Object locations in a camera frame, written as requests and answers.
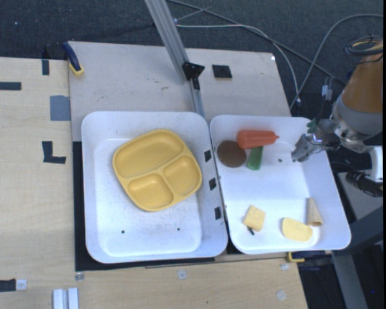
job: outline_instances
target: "light wood surface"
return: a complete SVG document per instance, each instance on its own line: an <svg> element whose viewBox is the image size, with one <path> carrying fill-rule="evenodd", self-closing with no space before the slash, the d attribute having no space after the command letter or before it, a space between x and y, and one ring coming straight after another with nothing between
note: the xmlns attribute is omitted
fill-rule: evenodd
<svg viewBox="0 0 386 309"><path fill-rule="evenodd" d="M0 280L27 280L0 293L0 308L51 308L51 291L69 287L81 308L307 308L297 266L284 270L282 258L86 271L76 281L71 125L50 120L50 97L69 96L68 66L50 61L44 76L40 60L0 58L0 81L22 83L0 91ZM43 162L47 140L65 164Z"/></svg>

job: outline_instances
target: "wooden table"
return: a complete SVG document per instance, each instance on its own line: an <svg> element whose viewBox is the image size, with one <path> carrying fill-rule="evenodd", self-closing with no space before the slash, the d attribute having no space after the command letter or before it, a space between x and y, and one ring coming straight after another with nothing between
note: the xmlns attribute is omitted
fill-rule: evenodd
<svg viewBox="0 0 386 309"><path fill-rule="evenodd" d="M77 281L71 124L50 119L50 97L69 96L67 62L50 61L43 75L41 60L0 58L0 82L22 84L0 90L0 280L27 282L0 293L0 308L51 308L58 288L78 288L81 308L307 308L297 265L282 257L85 271ZM66 163L44 163L42 141Z"/></svg>

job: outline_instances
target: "cable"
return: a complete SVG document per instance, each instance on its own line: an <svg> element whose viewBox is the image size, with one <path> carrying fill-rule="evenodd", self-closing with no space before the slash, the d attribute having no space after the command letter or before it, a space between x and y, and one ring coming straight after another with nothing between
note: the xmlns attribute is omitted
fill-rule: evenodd
<svg viewBox="0 0 386 309"><path fill-rule="evenodd" d="M227 18L227 17L225 17L225 16L219 15L219 14L214 13L214 12L211 12L211 11L209 11L209 10L204 10L203 8L200 8L200 7L197 7L197 6L194 6L194 5L190 5L190 4L188 4L188 3L184 3L184 2L181 2L181 1L177 1L177 0L166 0L166 1L168 1L168 2L170 2L170 3L177 4L177 5L189 7L189 8L195 9L195 10L201 10L201 11L203 11L204 13L206 13L206 14L208 14L208 15L213 15L214 17L219 18L219 19L222 19L222 20L224 20L224 21L226 21L226 22L228 22L228 23L235 24L235 25L239 25L239 26L241 25L240 23L238 23L238 22L236 22L236 21L234 21L234 20L232 20L232 19L229 19L229 18ZM297 94L295 95L295 98L293 99L293 101L292 101L291 104L289 105L289 109L292 109L293 105L294 105L298 100L300 100L299 96L300 96L300 94L301 94L301 92L302 92L302 90L303 90L303 88L304 88L304 86L305 86L305 84L306 84L306 81L307 81L308 77L310 76L310 73L311 73L311 71L312 71L312 69L313 69L314 67L320 69L321 71L323 71L325 74L329 75L330 77L334 77L330 72L328 72L327 70L325 70L324 68L322 68L321 66L319 66L319 65L316 64L317 57L318 57L320 51L322 50L322 47L323 47L325 41L327 40L327 38L329 37L330 33L331 33L331 32L332 32L339 24L341 24L342 22L347 21L347 20L352 19L352 18L356 18L356 17L381 17L381 18L383 18L383 16L382 16L382 15L379 15L379 14L356 14L356 15L351 15L351 16L348 16L348 17L345 17L345 18L339 20L339 21L336 22L336 23L330 28L330 30L326 33L325 37L323 38L322 42L320 43L320 45L319 45L319 47L318 47L318 49L317 49L317 52L316 52L316 54L315 54L315 57L313 58L312 61L309 60L307 57L301 55L300 53L296 52L295 50L293 50L293 49L291 49L291 48L289 48L289 47L287 47L287 46L285 46L285 45L283 45L283 44L277 42L276 40L273 40L273 39L271 39L271 38L266 38L265 36L262 35L262 37L264 37L265 39L269 40L270 42L272 42L272 43L274 43L274 44L280 46L281 48L284 48L285 50L287 50L287 51L293 53L293 54L296 55L297 57L299 57L299 58L305 60L306 62L310 63L310 67L309 67L309 69L308 69L308 72L306 73L306 75L305 75L305 77L304 77L304 80L303 80L303 82L302 82L302 85L300 86L299 90L297 91ZM259 29L252 28L252 27L246 27L246 29L249 30L249 31L251 31L251 32L256 33L257 35L261 35L261 34L259 33L259 31L260 31Z"/></svg>
<svg viewBox="0 0 386 309"><path fill-rule="evenodd" d="M244 24L227 24L227 25L181 25L181 24L177 24L177 27L178 28L247 28L247 29L252 29L252 30L256 31L257 33L261 34L265 39L267 39L269 41L271 40L262 30L255 28L254 26L244 25ZM276 49L278 49L280 51L280 53L282 54L282 56L284 57L284 59L288 63L288 66L289 66L289 69L291 72L291 76L292 76L293 82L295 84L295 90L297 93L297 90L298 90L297 79L296 79L295 71L293 70L293 67L292 67L289 59L286 56L286 54L281 50L281 48L275 42L272 41L272 43L273 43L274 47L276 47Z"/></svg>

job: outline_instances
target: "dark floor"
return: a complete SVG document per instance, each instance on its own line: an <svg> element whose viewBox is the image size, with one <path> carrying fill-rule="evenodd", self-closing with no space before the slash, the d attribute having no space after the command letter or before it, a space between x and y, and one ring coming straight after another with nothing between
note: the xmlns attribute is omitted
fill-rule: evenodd
<svg viewBox="0 0 386 309"><path fill-rule="evenodd" d="M211 7L180 20L180 24L241 23L274 39L291 62L298 87L304 85L301 104L294 105L291 114L310 119L320 110L326 78L340 80L333 88L336 96L358 62L345 54L346 42L364 35L383 36L383 0L168 0L168 4L177 19ZM242 28L180 28L179 32L189 48L273 52L287 100L289 104L293 101L295 84L290 68L270 41ZM53 58L63 59L61 44L69 40L162 45L143 0L0 0L0 56L41 58L46 47ZM316 60L320 68L315 66L307 77L322 42ZM383 134L369 143L382 145ZM329 161L335 173L370 168L369 155L346 149L329 154ZM300 265L309 308L343 309L335 270L328 258L324 259L308 268ZM383 308L383 252L369 248L355 255L354 262L369 308Z"/></svg>

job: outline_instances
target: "white tray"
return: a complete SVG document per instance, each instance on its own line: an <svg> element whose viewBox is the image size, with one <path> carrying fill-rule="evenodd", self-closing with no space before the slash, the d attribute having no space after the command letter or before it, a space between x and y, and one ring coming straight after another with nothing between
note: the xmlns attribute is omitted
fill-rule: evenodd
<svg viewBox="0 0 386 309"><path fill-rule="evenodd" d="M226 209L230 238L245 254L265 254L298 250L337 250L348 246L351 233L340 201L326 152L314 154L303 163L293 162L291 152L302 133L305 118L252 117L220 115L210 123L217 171ZM217 146L224 140L236 140L241 129L271 130L280 138L266 145L258 171L223 165ZM285 217L306 223L307 198L315 199L323 225L313 227L306 243L285 238L281 221ZM242 223L254 205L266 213L263 229L254 235Z"/></svg>
<svg viewBox="0 0 386 309"><path fill-rule="evenodd" d="M155 129L177 133L201 168L199 190L158 212L139 209L112 166L116 149ZM222 253L228 236L208 124L191 112L94 112L82 123L86 247L101 263L209 258Z"/></svg>

